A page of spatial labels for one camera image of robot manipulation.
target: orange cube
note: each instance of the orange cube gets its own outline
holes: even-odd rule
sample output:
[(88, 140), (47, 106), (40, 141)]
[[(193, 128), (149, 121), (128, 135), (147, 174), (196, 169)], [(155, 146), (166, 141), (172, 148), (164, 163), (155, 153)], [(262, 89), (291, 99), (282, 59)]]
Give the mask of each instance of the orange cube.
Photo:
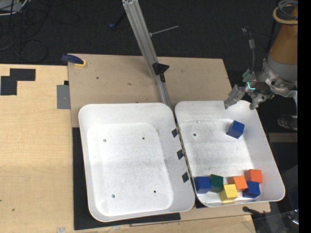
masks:
[(262, 183), (262, 174), (261, 170), (258, 169), (249, 169), (244, 173), (246, 181), (254, 181)]
[(247, 183), (246, 183), (246, 179), (243, 175), (241, 176), (234, 176), (232, 178), (230, 178), (227, 181), (228, 184), (235, 184), (235, 186), (237, 187), (237, 191), (238, 192), (242, 192), (245, 189), (248, 188)]

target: toy block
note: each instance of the toy block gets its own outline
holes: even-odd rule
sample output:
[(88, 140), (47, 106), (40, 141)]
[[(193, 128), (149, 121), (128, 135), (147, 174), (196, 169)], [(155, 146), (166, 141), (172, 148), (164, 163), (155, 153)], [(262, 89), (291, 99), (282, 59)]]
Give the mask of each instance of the toy block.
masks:
[(231, 123), (229, 126), (227, 135), (238, 139), (243, 134), (244, 127), (244, 124), (234, 120), (233, 123)]
[(219, 175), (211, 174), (209, 176), (211, 192), (220, 192), (224, 188), (224, 178)]
[(260, 195), (260, 186), (258, 182), (246, 181), (248, 188), (242, 192), (243, 197), (254, 199)]
[(230, 178), (227, 181), (228, 184), (235, 184), (235, 186), (237, 187), (237, 191), (238, 192), (242, 192), (245, 189), (248, 188), (247, 183), (246, 183), (246, 179), (243, 175), (241, 176), (234, 176), (232, 178)]
[(194, 179), (196, 192), (199, 194), (207, 193), (211, 189), (209, 177), (199, 176)]
[(219, 192), (221, 201), (232, 201), (238, 197), (235, 184), (224, 184), (224, 188)]
[(249, 169), (244, 173), (246, 181), (255, 181), (262, 183), (262, 173), (259, 169)]

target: glowing green led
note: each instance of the glowing green led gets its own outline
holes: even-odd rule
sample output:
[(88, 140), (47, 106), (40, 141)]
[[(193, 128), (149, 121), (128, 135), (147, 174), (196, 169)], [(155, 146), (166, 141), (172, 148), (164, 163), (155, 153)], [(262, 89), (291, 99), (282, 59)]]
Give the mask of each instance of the glowing green led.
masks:
[(247, 82), (248, 88), (250, 88), (251, 90), (256, 90), (256, 88), (251, 88), (249, 82)]

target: black bracket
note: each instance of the black bracket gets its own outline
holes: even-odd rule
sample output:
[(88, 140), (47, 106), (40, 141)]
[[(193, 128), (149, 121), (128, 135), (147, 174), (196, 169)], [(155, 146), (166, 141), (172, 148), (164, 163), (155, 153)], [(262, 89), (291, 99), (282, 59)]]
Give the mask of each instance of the black bracket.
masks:
[(164, 72), (169, 69), (170, 66), (160, 63), (153, 63), (152, 67), (154, 68), (155, 74), (160, 75), (162, 82), (165, 82)]

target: white tray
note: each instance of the white tray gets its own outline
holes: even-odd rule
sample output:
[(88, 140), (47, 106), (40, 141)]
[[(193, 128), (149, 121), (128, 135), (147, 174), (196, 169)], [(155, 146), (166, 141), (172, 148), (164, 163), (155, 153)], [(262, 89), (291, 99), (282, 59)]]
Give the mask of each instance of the white tray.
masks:
[(88, 206), (98, 221), (189, 210), (195, 195), (171, 109), (163, 103), (89, 104), (79, 123)]
[[(263, 183), (261, 195), (255, 199), (239, 196), (231, 203), (221, 202), (219, 194), (196, 194), (209, 207), (234, 203), (279, 201), (285, 188), (256, 110), (249, 102), (239, 101), (225, 109), (223, 101), (183, 101), (176, 105), (185, 153), (192, 177), (215, 174), (227, 178), (244, 175), (248, 169), (260, 169)], [(227, 135), (230, 124), (238, 121), (245, 125), (239, 139)]]

